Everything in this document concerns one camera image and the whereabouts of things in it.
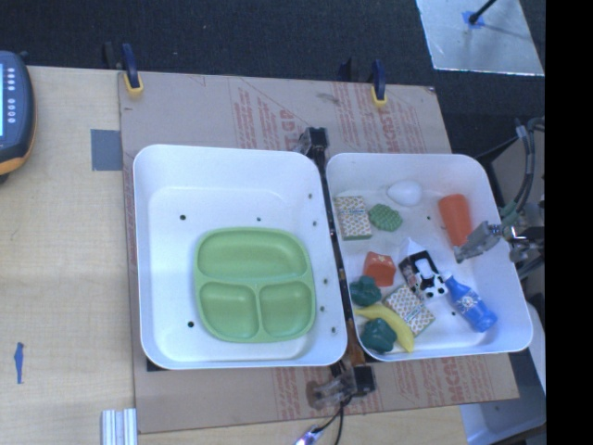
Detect orange-red small carton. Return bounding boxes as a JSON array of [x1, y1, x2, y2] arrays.
[[362, 250, 397, 288]]

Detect patterned small carton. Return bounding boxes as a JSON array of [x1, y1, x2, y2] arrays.
[[382, 284, 436, 337], [333, 195, 374, 241]]

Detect dark green broccoli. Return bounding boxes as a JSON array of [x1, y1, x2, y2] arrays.
[[348, 274, 384, 308], [360, 317, 398, 355]]

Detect white egg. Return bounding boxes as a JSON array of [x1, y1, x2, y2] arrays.
[[386, 179, 423, 207]]

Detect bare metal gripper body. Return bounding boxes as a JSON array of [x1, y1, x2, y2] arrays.
[[501, 222, 546, 268]]

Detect white plastic tray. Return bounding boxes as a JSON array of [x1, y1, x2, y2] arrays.
[[325, 152, 535, 363], [132, 144, 348, 371]]

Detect brown cardboard board red print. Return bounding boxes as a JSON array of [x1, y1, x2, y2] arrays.
[[118, 70, 521, 435]]

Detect orange carrot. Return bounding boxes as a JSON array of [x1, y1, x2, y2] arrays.
[[437, 193, 474, 248]]

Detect green grapes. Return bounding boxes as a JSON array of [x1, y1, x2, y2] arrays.
[[368, 203, 404, 233]]

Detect yellow banana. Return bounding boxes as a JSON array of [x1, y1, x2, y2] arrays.
[[354, 303, 416, 354]]

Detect thin black rod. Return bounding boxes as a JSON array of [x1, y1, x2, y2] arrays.
[[310, 148, 365, 368]]

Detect blue bottle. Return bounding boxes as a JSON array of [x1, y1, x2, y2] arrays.
[[442, 271, 499, 334]]

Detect black block with wires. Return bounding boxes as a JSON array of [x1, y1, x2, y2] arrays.
[[308, 363, 376, 410], [298, 126, 329, 157]]

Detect green divided plate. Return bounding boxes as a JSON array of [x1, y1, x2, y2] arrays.
[[193, 226, 318, 344]]

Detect black and white milk carton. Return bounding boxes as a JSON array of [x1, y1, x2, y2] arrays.
[[397, 237, 449, 301]]

